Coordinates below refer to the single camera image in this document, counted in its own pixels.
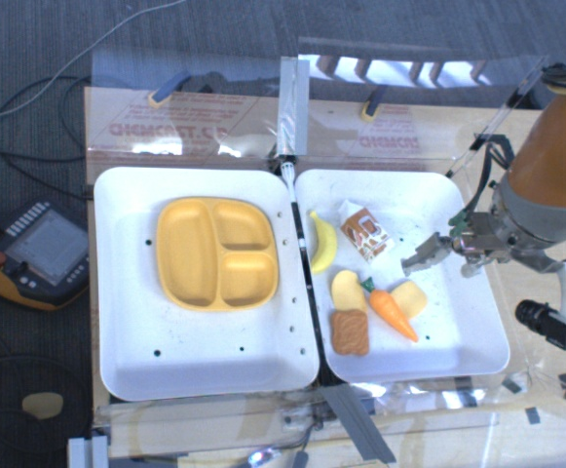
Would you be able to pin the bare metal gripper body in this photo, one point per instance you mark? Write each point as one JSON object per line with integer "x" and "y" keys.
{"x": 483, "y": 242}

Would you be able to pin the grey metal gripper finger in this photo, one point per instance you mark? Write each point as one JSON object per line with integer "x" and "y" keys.
{"x": 471, "y": 269}
{"x": 426, "y": 254}

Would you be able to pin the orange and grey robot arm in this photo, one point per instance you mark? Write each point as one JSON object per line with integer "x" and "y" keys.
{"x": 543, "y": 154}

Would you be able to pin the pale yellow bread slice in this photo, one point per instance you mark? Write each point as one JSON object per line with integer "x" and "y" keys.
{"x": 347, "y": 290}
{"x": 413, "y": 299}

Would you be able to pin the white plastic tray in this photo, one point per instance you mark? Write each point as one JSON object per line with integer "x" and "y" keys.
{"x": 126, "y": 285}
{"x": 448, "y": 320}

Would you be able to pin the white and brown carton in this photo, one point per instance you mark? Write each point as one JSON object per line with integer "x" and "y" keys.
{"x": 366, "y": 234}

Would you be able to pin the orange carrot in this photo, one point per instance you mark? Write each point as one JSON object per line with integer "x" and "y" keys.
{"x": 390, "y": 310}

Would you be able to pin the yellow banana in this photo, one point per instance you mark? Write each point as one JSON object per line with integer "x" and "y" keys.
{"x": 327, "y": 246}

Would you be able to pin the brown square biscuit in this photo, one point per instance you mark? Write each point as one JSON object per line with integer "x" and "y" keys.
{"x": 350, "y": 332}

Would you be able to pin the thin black and white rod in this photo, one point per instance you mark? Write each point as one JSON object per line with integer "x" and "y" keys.
{"x": 304, "y": 246}

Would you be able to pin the yellow divided plate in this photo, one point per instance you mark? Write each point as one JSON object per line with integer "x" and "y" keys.
{"x": 187, "y": 251}

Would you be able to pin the brown cardboard board, red print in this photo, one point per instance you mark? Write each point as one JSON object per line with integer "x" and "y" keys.
{"x": 175, "y": 129}

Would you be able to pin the pale yellow oval piece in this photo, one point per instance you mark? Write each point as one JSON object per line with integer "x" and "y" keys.
{"x": 42, "y": 404}

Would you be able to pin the black cylinder on white bracket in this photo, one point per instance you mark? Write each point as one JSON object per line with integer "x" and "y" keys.
{"x": 543, "y": 320}

